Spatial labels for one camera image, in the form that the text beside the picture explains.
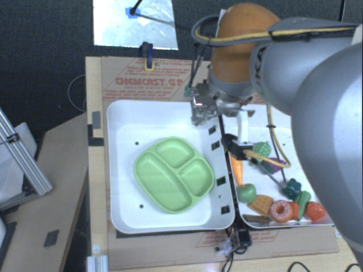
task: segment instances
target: metal frame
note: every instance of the metal frame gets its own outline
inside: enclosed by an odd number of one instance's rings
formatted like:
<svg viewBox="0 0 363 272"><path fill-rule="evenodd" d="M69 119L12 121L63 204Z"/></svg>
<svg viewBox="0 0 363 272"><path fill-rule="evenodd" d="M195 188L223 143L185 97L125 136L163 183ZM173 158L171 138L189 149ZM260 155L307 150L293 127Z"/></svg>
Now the metal frame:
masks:
<svg viewBox="0 0 363 272"><path fill-rule="evenodd" d="M43 196L47 192L53 189L52 184L42 173L37 163L35 162L35 159L30 155L24 143L22 142L22 139L18 136L14 127L12 126L9 119L6 117L1 108L0 108L0 142L2 142L2 144L5 144L11 156L20 166L20 168L24 172L25 177L32 185L37 195ZM31 195L26 196L25 193L20 193L14 198L1 204L0 210L17 205L33 197L34 196Z"/></svg>

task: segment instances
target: toy donut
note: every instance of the toy donut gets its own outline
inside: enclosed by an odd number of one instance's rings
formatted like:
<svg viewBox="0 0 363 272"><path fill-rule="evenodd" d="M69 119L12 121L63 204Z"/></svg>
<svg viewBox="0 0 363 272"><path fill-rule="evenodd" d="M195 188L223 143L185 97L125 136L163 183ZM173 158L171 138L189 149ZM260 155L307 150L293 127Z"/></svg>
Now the toy donut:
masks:
<svg viewBox="0 0 363 272"><path fill-rule="evenodd" d="M275 222L286 223L293 216L293 208L289 202L279 200L271 205L269 214Z"/></svg>

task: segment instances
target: toy cucumber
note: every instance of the toy cucumber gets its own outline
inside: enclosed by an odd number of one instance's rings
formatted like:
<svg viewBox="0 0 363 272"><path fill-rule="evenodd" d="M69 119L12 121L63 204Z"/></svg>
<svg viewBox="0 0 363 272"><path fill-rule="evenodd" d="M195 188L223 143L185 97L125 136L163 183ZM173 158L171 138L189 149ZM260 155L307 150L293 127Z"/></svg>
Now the toy cucumber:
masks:
<svg viewBox="0 0 363 272"><path fill-rule="evenodd" d="M304 215L306 205L310 201L310 199L311 199L311 194L305 190L300 192L298 197L295 199L294 202L297 202L299 204L299 212L297 220L301 220L302 216Z"/></svg>

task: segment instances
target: clamp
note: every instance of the clamp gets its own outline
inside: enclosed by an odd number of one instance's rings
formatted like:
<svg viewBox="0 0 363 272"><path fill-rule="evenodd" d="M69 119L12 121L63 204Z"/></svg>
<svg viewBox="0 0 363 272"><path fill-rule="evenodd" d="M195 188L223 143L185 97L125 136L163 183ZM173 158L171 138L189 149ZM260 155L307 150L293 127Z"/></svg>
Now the clamp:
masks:
<svg viewBox="0 0 363 272"><path fill-rule="evenodd" d="M237 160L246 160L246 156L243 153L244 150L252 150L252 144L243 144L239 145L236 143L237 136L232 134L224 134L222 136L222 145L225 149L231 152L232 156L235 157Z"/></svg>
<svg viewBox="0 0 363 272"><path fill-rule="evenodd" d="M138 49L138 56L145 57L145 71L153 72L154 71L154 61L153 61L153 44L144 41L142 45Z"/></svg>

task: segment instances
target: green toy vegetable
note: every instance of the green toy vegetable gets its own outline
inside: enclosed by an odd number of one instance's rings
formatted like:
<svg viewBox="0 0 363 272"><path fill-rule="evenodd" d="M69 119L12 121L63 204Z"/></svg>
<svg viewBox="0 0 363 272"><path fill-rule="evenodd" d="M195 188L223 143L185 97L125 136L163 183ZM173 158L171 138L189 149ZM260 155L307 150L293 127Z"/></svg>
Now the green toy vegetable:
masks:
<svg viewBox="0 0 363 272"><path fill-rule="evenodd" d="M300 192L299 196L294 200L294 202L297 202L299 204L299 212L298 212L298 219L301 220L302 216L304 215L305 208L307 203L311 199L311 194L305 190Z"/></svg>
<svg viewBox="0 0 363 272"><path fill-rule="evenodd" d="M286 187L282 189L282 193L293 201L299 196L301 191L301 183L291 178Z"/></svg>
<svg viewBox="0 0 363 272"><path fill-rule="evenodd" d="M254 145L253 151L255 151L257 154L268 157L271 153L271 146L268 144L268 142L258 142ZM263 160L260 158L256 158L256 160L261 163Z"/></svg>
<svg viewBox="0 0 363 272"><path fill-rule="evenodd" d="M237 187L237 197L241 202L253 202L257 198L255 186L253 184L244 184Z"/></svg>

